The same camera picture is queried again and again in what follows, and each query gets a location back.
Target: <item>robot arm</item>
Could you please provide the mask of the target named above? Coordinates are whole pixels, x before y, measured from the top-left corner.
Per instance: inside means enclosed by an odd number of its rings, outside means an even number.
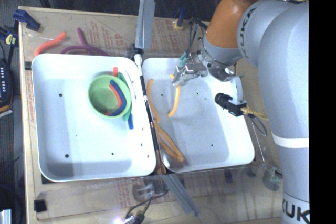
[[[186,83],[208,73],[233,79],[228,67],[243,57],[258,68],[284,180],[282,224],[310,222],[308,21],[308,2],[222,0],[197,55],[187,68],[177,67],[173,81]]]

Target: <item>blue tube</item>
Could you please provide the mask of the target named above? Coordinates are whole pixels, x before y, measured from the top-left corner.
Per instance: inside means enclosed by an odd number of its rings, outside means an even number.
[[[116,84],[116,82],[114,80],[111,80],[110,84],[116,89],[116,91],[119,94],[120,99],[121,99],[121,106],[117,110],[115,110],[112,113],[110,113],[110,116],[117,116],[117,115],[119,115],[125,109],[125,107],[126,107],[126,98],[125,98],[124,93],[120,89],[119,85]]]

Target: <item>white plastic tray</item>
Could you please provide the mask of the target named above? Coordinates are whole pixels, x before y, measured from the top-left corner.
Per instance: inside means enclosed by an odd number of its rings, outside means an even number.
[[[88,87],[113,67],[131,85],[134,129],[89,106]],[[156,160],[137,66],[127,58],[42,54],[32,63],[39,166],[49,180],[145,176]]]
[[[214,101],[219,92],[232,96],[230,82],[220,82],[210,75],[190,80],[181,87],[177,112],[168,118],[175,98],[169,74],[179,62],[150,58],[142,66],[145,84],[154,80],[151,92],[159,124],[186,159],[174,162],[161,151],[165,166],[180,173],[250,163],[255,151],[244,117],[231,115]]]

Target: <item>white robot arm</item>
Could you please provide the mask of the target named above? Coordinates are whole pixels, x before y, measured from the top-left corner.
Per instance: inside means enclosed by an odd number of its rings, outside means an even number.
[[[226,81],[227,68],[243,57],[258,68],[284,180],[282,224],[310,222],[308,25],[308,2],[222,0],[198,57],[177,67],[173,80],[183,85],[208,72]]]

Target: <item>green bowl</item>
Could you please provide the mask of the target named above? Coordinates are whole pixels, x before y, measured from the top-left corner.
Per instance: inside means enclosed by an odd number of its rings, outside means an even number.
[[[105,115],[105,113],[112,113],[118,108],[117,97],[109,87],[111,80],[115,81],[115,83],[120,87],[126,98],[126,107],[119,115],[116,116]],[[90,83],[88,94],[89,103],[92,110],[105,119],[119,118],[125,115],[125,113],[131,107],[132,99],[130,89],[128,88],[126,83],[124,83],[121,79],[115,76],[101,75],[96,77]]]

